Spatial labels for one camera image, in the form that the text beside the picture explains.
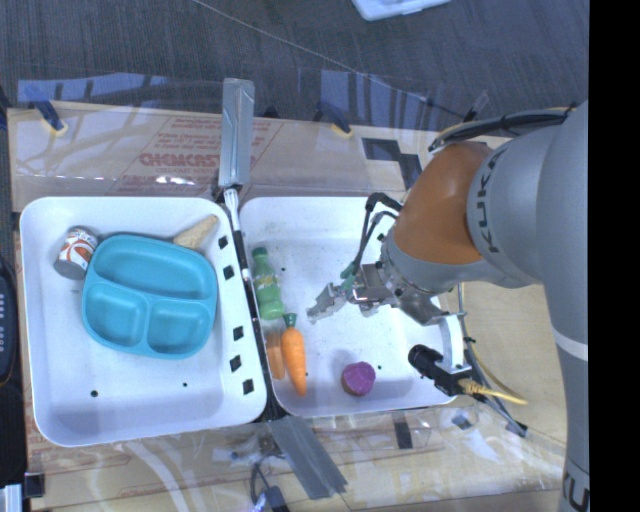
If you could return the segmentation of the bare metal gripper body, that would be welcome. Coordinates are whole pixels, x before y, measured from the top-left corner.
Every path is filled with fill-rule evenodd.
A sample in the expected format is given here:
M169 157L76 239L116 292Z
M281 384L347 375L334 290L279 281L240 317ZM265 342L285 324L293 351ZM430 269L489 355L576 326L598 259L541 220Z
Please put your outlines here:
M404 279L393 266L382 262L362 265L348 294L350 303L364 316L371 316L382 306L397 308L420 325L431 325L448 315L436 295Z

